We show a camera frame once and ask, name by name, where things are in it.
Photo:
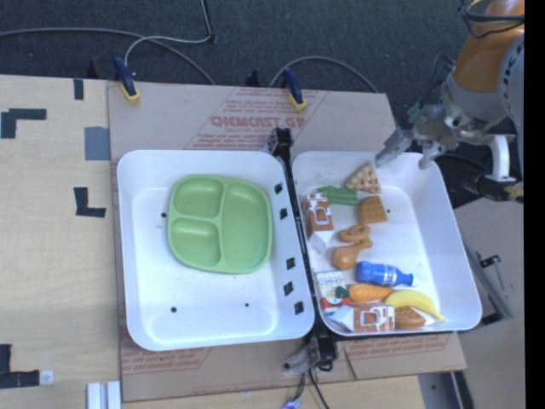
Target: small milk carton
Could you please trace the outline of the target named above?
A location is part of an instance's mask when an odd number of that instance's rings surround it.
[[[341,270],[318,271],[314,273],[314,278],[319,305],[324,314],[332,314],[342,304],[350,304],[349,298],[336,296],[338,287],[347,289]]]
[[[303,200],[302,209],[305,217],[307,239],[322,253],[333,236],[333,218],[330,201],[325,193],[309,193]]]

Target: wooden table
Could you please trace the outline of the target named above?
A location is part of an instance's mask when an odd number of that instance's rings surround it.
[[[0,343],[11,371],[52,371],[54,383],[0,390],[1,407],[85,407],[87,383],[120,378],[110,162],[86,160],[86,128],[108,127],[106,81],[0,76],[0,112],[17,119],[0,139]],[[75,187],[102,217],[76,216]],[[424,408],[416,376],[320,385],[330,407]],[[294,389],[123,404],[127,408],[280,408]],[[323,407],[312,386],[305,409]]]

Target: clamp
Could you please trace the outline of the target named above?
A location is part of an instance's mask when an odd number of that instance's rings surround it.
[[[128,67],[125,66],[125,64],[123,63],[123,59],[119,57],[115,58],[113,60],[113,65],[115,66],[116,73],[121,80],[121,91],[123,92],[125,97],[127,97],[127,100],[137,101],[140,98],[140,91],[138,90],[138,88],[136,88],[135,80],[130,74]]]
[[[297,112],[302,111],[307,106],[307,101],[303,99],[299,80],[297,80],[295,74],[288,67],[282,71],[282,77],[284,78],[284,82],[290,88],[290,93],[288,95],[290,103]]]

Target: white plastic container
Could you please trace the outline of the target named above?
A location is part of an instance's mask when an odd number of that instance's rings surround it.
[[[292,170],[299,202],[319,187],[344,187],[347,179],[362,165],[374,162],[375,153],[307,152],[294,160]],[[324,318],[335,333],[346,337],[397,335],[421,332],[464,331],[475,327],[481,319],[481,304],[456,218],[436,164],[425,170],[418,168],[418,153],[404,153],[376,169],[380,194],[358,191],[360,199],[379,195],[388,220],[370,224],[373,245],[361,250],[358,261],[387,263],[404,273],[417,274],[417,289],[427,294],[436,309],[445,317],[443,322],[430,320],[416,329],[397,328],[391,331],[358,333],[347,331]],[[330,206],[335,231],[359,223],[357,206]],[[330,271],[331,253],[337,246],[347,245],[334,236],[325,251],[307,246],[313,272]],[[355,269],[343,271],[346,285],[356,282]]]
[[[272,250],[250,274],[178,262],[166,214],[175,183],[191,174],[251,181],[271,203]],[[282,165],[267,153],[144,150],[118,164],[127,325],[155,351],[303,337],[314,310]]]
[[[307,152],[292,165],[299,203],[319,187],[342,187],[374,153]],[[464,331],[481,318],[479,295],[439,168],[418,168],[421,155],[404,153],[376,170],[388,221],[374,223],[372,247],[359,260],[387,263],[417,274],[417,289],[445,317],[417,329],[359,333],[324,319],[344,337]],[[250,274],[189,268],[169,249],[165,218],[175,183],[191,174],[252,181],[272,209],[269,261]],[[129,333],[144,349],[170,350],[295,339],[313,327],[311,287],[281,163],[251,151],[141,150],[118,164],[123,272]],[[359,192],[359,197],[369,195]],[[358,223],[357,207],[331,206],[335,231]],[[324,251],[307,244],[311,270],[330,271],[334,235]],[[347,285],[354,271],[343,272]]]

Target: blue bottle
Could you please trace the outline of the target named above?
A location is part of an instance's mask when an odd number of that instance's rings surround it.
[[[371,283],[380,286],[416,286],[420,281],[418,276],[402,273],[394,265],[367,261],[356,264],[356,280],[359,283]]]

